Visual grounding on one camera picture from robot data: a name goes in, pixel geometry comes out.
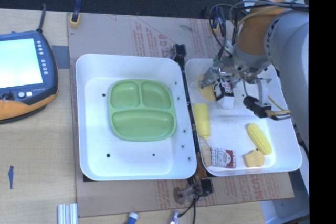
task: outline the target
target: screen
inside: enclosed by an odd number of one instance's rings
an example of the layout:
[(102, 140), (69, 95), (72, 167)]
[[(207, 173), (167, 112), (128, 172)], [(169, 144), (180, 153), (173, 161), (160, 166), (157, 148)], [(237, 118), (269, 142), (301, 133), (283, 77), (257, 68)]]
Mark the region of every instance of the screen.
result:
[(0, 88), (43, 83), (34, 40), (0, 41)]

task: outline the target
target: yellow corn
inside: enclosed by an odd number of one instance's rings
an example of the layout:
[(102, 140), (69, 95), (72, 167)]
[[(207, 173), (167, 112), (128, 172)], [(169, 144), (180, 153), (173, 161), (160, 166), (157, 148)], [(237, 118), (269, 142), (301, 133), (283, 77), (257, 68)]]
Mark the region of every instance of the yellow corn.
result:
[(264, 154), (268, 155), (272, 152), (272, 147), (265, 137), (262, 130), (255, 123), (250, 123), (247, 125), (248, 135), (251, 137), (253, 143), (257, 146), (257, 148)]

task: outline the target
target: wooden table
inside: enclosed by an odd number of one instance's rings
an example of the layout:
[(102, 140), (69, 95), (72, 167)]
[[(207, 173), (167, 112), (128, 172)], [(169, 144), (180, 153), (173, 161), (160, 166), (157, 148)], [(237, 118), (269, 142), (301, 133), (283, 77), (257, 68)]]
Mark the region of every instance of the wooden table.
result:
[[(47, 12), (43, 34), (68, 46), (66, 12)], [(41, 11), (0, 9), (0, 34), (38, 28)], [(70, 72), (59, 69), (59, 94), (34, 116), (0, 125), (0, 223), (56, 224), (57, 205), (76, 203)], [(8, 172), (14, 167), (13, 188)], [(137, 224), (167, 224), (171, 210), (140, 212)], [(79, 218), (79, 224), (123, 224), (128, 214)], [(193, 209), (178, 219), (192, 223)], [(265, 223), (260, 202), (196, 208), (196, 223)]]

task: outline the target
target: blue pen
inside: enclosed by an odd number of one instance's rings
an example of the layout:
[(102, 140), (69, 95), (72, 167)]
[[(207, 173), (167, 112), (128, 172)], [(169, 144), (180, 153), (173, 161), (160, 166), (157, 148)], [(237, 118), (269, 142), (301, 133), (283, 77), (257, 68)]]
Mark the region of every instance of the blue pen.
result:
[(134, 224), (138, 220), (138, 214), (135, 212), (130, 212), (128, 215), (127, 224)]

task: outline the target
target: yellow clip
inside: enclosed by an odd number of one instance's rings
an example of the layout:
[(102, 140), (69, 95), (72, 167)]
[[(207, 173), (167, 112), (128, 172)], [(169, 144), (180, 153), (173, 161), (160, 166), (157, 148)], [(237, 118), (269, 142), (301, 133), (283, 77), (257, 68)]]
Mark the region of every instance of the yellow clip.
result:
[(71, 13), (71, 16), (70, 16), (70, 23), (72, 25), (78, 25), (79, 19), (80, 19), (80, 14), (78, 14), (77, 21), (72, 20), (72, 17), (73, 17), (73, 13)]
[(74, 26), (77, 26), (80, 19), (80, 9), (82, 7), (82, 0), (76, 0), (75, 11), (71, 13), (70, 23)]
[(217, 27), (216, 28), (212, 28), (214, 30), (214, 32), (216, 33), (219, 30), (219, 23), (217, 23)]

